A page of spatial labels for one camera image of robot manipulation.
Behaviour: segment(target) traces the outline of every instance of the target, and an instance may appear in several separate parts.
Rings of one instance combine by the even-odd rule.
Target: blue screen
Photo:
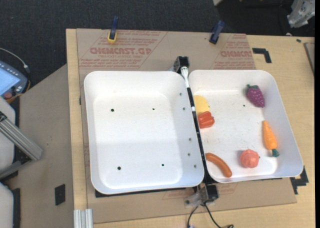
[[[0,68],[0,95],[4,94],[8,89],[19,82],[19,78],[15,75]]]

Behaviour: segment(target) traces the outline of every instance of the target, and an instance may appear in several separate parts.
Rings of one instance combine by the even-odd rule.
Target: toy fruit
[[[218,166],[218,168],[220,168],[220,170],[222,171],[222,173],[225,177],[229,178],[232,176],[231,169],[220,157],[218,157],[217,155],[214,155],[212,153],[206,153],[205,158],[208,161],[216,164]]]
[[[209,111],[209,103],[205,99],[205,97],[201,95],[194,95],[193,96],[194,106],[196,115],[200,115],[203,112]]]
[[[266,148],[272,150],[272,157],[278,157],[279,152],[276,150],[278,143],[267,121],[262,122],[263,140]]]
[[[210,111],[205,111],[198,116],[198,123],[200,128],[207,128],[213,126],[215,120]]]
[[[240,155],[240,162],[244,167],[254,168],[258,166],[259,154],[253,150],[245,150]]]
[[[248,90],[246,92],[246,96],[248,99],[257,107],[263,108],[265,106],[265,98],[260,90],[259,86],[247,85]]]

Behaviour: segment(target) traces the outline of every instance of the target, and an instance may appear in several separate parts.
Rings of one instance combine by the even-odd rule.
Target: red bell pepper
[[[215,120],[210,111],[205,111],[198,116],[198,123],[200,128],[207,128],[213,126]]]

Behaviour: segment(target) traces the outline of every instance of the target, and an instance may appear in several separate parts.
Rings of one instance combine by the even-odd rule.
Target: purple toy fruit
[[[263,108],[265,106],[265,98],[260,90],[259,86],[247,85],[248,90],[246,92],[246,96],[248,99],[257,107]]]

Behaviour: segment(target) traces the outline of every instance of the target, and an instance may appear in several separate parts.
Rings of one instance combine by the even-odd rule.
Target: wooden table
[[[269,51],[272,63],[254,54],[257,69],[276,79],[302,160],[308,175],[307,186],[298,188],[297,203],[268,207],[214,212],[220,225],[233,223],[240,227],[314,227],[315,226],[315,80],[304,43],[314,38],[247,36],[252,48]],[[66,30],[72,149],[73,197],[75,209],[86,209],[86,177],[83,151],[82,117],[79,105],[79,70],[77,31]],[[150,219],[95,224],[95,228],[112,227],[186,227],[188,216],[178,215]],[[207,213],[197,213],[191,221],[196,228],[214,227]]]

